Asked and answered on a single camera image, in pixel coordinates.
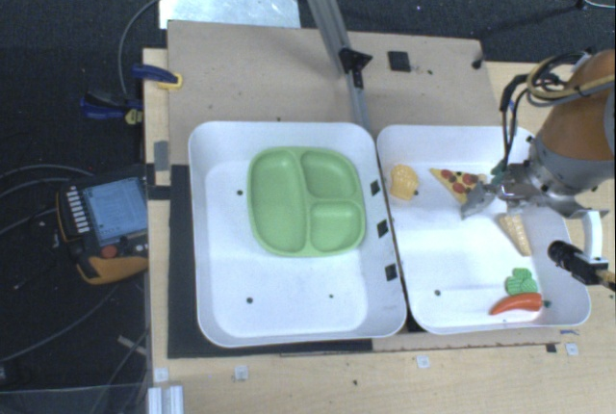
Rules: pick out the green toy broccoli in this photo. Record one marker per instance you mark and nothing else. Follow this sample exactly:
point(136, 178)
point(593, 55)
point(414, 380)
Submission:
point(521, 281)

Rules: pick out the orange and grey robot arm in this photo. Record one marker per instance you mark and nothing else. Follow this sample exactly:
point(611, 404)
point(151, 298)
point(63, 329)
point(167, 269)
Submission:
point(577, 128)

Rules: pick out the toy pizza slice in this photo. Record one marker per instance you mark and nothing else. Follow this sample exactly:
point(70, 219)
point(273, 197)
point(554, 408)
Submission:
point(454, 181)

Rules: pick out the beige waffle cone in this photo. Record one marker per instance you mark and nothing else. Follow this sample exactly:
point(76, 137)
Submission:
point(517, 234)

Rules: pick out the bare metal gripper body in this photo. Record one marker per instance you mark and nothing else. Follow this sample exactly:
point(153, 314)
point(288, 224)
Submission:
point(534, 193)

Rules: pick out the brown cardboard board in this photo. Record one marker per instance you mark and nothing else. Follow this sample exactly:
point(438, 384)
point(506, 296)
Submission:
point(269, 75)

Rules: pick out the orange toy carrot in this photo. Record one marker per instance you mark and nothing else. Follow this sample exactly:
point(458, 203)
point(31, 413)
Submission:
point(520, 303)

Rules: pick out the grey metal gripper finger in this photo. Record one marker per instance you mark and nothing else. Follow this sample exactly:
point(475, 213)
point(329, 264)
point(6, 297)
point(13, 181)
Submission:
point(476, 202)

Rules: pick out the black cylinder on white bracket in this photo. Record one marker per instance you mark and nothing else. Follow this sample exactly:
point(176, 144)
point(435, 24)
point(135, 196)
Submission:
point(575, 260)

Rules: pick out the yellow toy corn piece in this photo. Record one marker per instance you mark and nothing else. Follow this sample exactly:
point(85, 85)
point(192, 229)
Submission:
point(403, 183)

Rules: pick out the white plastic tray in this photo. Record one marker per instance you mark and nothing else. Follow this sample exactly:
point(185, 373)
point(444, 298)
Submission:
point(289, 296)
point(452, 253)

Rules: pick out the green divided plate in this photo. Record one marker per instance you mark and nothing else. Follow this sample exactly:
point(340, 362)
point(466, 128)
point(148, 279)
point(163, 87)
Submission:
point(279, 200)

